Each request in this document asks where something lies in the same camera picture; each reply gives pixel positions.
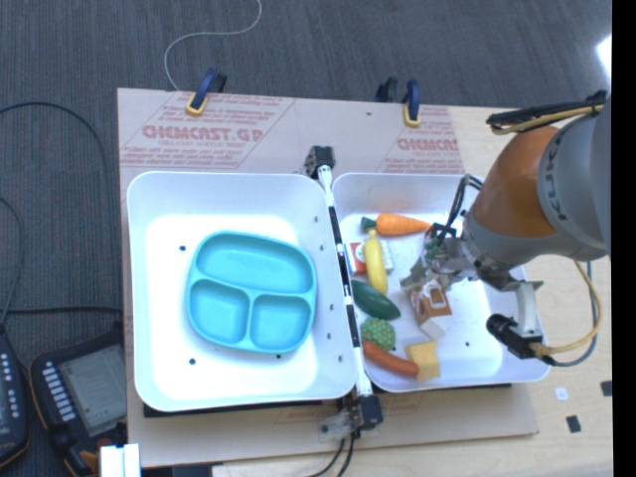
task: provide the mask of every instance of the hot dog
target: hot dog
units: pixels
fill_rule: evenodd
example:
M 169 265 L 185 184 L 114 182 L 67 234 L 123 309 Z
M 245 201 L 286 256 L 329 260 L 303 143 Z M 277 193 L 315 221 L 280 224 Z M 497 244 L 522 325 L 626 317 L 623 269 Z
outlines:
M 415 378 L 419 372 L 419 366 L 415 362 L 390 354 L 371 341 L 363 341 L 362 350 L 367 359 L 399 375 Z

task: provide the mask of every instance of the table surface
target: table surface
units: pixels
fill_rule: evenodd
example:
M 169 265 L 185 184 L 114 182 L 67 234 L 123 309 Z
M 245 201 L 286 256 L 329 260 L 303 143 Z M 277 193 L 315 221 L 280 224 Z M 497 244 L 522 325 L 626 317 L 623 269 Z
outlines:
M 509 138 L 494 137 L 484 122 L 501 108 L 448 107 L 464 170 L 485 177 Z M 589 293 L 571 260 L 542 256 L 524 266 L 529 280 L 545 284 L 537 291 L 542 325 L 551 345 L 567 344 L 591 328 Z M 377 447 L 354 450 L 348 476 L 452 475 L 591 476 L 613 475 L 611 389 L 611 263 L 592 264 L 592 278 L 602 302 L 603 324 L 593 354 L 572 368 L 554 368 L 527 384 L 538 433 L 490 439 Z M 559 360 L 579 352 L 559 354 Z M 575 418 L 579 430 L 572 430 Z M 322 470 L 332 454 L 234 460 L 213 466 L 221 476 L 297 476 Z M 326 475 L 336 475 L 344 454 Z

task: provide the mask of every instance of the white tray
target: white tray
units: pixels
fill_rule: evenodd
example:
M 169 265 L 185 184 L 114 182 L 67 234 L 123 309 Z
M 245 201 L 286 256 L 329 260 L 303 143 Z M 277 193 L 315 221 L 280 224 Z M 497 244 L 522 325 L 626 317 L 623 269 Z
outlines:
M 364 241 L 367 234 L 360 228 L 361 217 L 374 218 L 382 212 L 445 224 L 460 178 L 459 175 L 365 173 L 338 177 L 333 191 L 343 242 Z M 476 194 L 475 190 L 466 189 L 464 207 L 470 207 Z M 459 235 L 461 218 L 455 224 Z M 399 287 L 399 280 L 408 276 L 421 254 L 423 235 L 381 239 L 388 242 L 395 263 L 395 269 L 389 274 L 388 297 L 401 313 L 391 322 L 397 336 L 395 353 L 405 358 L 405 345 L 429 340 L 417 326 L 408 298 Z M 511 273 L 525 278 L 520 267 Z M 365 280 L 364 276 L 351 277 Z M 546 375 L 549 366 L 537 359 L 520 360 L 486 330 L 486 320 L 493 313 L 517 315 L 515 293 L 499 292 L 482 281 L 462 281 L 447 291 L 447 297 L 452 317 L 446 335 L 437 342 L 440 377 L 417 382 L 367 361 L 367 374 L 378 387 L 392 393 L 406 393 L 532 382 Z M 359 325 L 367 318 L 358 308 L 356 316 Z M 541 330 L 539 318 L 537 327 Z
M 356 367 L 325 195 L 301 175 L 140 175 L 127 193 L 134 380 L 161 411 L 340 398 Z M 190 263 L 219 231 L 257 234 L 303 248 L 316 267 L 317 305 L 305 342 L 284 355 L 223 348 L 186 315 Z

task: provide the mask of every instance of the black electronic device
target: black electronic device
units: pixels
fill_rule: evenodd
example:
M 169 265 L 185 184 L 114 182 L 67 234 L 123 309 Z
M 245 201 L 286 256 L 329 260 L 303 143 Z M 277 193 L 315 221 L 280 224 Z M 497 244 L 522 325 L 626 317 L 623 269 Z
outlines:
M 37 357 L 29 368 L 36 409 L 74 476 L 96 474 L 99 448 L 126 443 L 126 373 L 120 324 Z
M 29 415 L 20 363 L 0 330 L 0 468 L 22 454 L 28 444 Z

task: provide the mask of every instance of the device screen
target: device screen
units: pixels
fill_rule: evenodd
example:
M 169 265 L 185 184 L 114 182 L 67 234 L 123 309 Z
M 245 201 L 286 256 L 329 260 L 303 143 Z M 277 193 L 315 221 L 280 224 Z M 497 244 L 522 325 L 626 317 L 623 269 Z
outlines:
M 11 431 L 9 425 L 9 405 L 7 404 L 7 390 L 4 381 L 0 378 L 0 434 L 8 434 Z
M 123 349 L 113 345 L 60 364 L 89 436 L 113 429 L 126 415 Z

